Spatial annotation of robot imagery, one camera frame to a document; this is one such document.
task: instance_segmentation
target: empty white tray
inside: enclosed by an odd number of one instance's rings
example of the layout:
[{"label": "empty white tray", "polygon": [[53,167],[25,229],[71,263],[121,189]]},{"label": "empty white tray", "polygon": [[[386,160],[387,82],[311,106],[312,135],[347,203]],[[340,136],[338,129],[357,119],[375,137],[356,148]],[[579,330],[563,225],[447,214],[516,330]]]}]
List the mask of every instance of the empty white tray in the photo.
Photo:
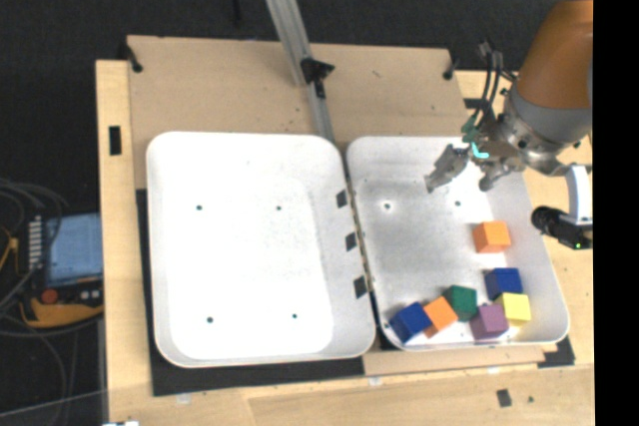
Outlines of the empty white tray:
[{"label": "empty white tray", "polygon": [[[561,340],[568,332],[568,311],[543,238],[530,221],[532,204],[522,174],[501,178],[484,193],[478,185],[482,173],[469,163],[451,183],[429,194],[424,177],[448,144],[465,146],[460,138],[365,137],[347,150],[363,250],[386,337],[409,351]],[[506,221],[512,245],[503,252],[477,253],[472,229],[494,219]],[[399,310],[416,301],[425,305],[453,284],[475,288],[479,304],[489,303],[483,274],[500,266],[519,269],[532,318],[524,326],[477,342],[468,323],[458,321],[406,344],[388,326]]]},{"label": "empty white tray", "polygon": [[170,132],[149,145],[147,178],[155,338],[169,361],[295,362],[370,348],[374,319],[335,146]]}]

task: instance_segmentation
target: black clip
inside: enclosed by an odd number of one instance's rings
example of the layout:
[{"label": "black clip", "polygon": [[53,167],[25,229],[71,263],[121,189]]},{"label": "black clip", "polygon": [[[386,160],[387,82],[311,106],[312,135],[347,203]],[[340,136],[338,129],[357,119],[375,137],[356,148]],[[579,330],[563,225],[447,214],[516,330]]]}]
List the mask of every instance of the black clip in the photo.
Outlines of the black clip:
[{"label": "black clip", "polygon": [[138,62],[136,54],[133,53],[131,47],[126,43],[120,44],[120,48],[118,49],[118,59],[129,61],[131,63],[131,68],[136,73],[140,73],[142,72],[142,70],[144,70],[142,65]]},{"label": "black clip", "polygon": [[459,63],[460,59],[458,57],[451,57],[450,65],[446,68],[446,71],[441,74],[444,80],[452,80],[452,75],[459,66]]},{"label": "black clip", "polygon": [[321,61],[316,61],[311,57],[302,59],[300,65],[302,66],[302,72],[304,73],[304,78],[307,81],[307,84],[313,82],[316,86],[316,95],[318,95],[318,98],[326,98],[326,92],[323,88],[323,79],[325,79],[328,74],[335,69],[335,66]]}]

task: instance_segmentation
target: metal rod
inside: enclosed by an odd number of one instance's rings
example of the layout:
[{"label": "metal rod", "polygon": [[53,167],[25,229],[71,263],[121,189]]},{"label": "metal rod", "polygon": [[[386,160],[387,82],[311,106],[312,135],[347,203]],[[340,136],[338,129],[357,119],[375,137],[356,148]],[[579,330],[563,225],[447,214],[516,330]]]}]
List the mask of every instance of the metal rod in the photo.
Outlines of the metal rod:
[{"label": "metal rod", "polygon": [[308,90],[309,104],[316,129],[319,135],[334,142],[325,98],[316,94],[315,88],[307,83],[302,70],[302,61],[306,58],[312,58],[313,54],[298,0],[267,0],[267,5],[280,40],[289,56],[294,80],[296,84],[305,86]]}]

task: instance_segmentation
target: yellow cube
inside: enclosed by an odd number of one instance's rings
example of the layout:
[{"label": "yellow cube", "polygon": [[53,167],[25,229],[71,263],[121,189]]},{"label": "yellow cube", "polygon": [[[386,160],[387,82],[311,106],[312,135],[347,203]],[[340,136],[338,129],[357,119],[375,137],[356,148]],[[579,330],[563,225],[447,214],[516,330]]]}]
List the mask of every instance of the yellow cube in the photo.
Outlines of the yellow cube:
[{"label": "yellow cube", "polygon": [[494,300],[501,304],[510,326],[521,326],[531,319],[530,300],[524,293],[501,293]]}]

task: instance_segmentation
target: wooden cube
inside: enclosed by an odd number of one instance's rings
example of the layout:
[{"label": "wooden cube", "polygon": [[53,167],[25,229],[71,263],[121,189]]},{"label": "wooden cube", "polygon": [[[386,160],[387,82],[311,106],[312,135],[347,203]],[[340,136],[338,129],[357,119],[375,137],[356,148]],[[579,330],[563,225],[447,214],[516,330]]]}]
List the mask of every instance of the wooden cube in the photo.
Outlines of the wooden cube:
[{"label": "wooden cube", "polygon": [[510,326],[521,326],[531,319],[530,301],[524,293],[501,293],[495,303],[503,306],[503,311]]},{"label": "wooden cube", "polygon": [[388,323],[401,342],[405,343],[429,327],[431,321],[421,305],[415,302],[399,311]]},{"label": "wooden cube", "polygon": [[440,296],[428,305],[425,305],[423,310],[432,322],[424,331],[426,337],[432,337],[458,319],[457,313],[444,296]]},{"label": "wooden cube", "polygon": [[523,293],[519,269],[494,268],[484,276],[488,298],[495,300],[501,293]]},{"label": "wooden cube", "polygon": [[480,253],[503,252],[510,247],[510,233],[503,220],[482,222],[472,230],[475,250]]},{"label": "wooden cube", "polygon": [[459,317],[459,321],[468,321],[477,313],[477,291],[472,287],[454,284],[443,296]]},{"label": "wooden cube", "polygon": [[472,335],[477,340],[499,337],[510,328],[500,303],[479,305],[477,314],[469,324]]}]

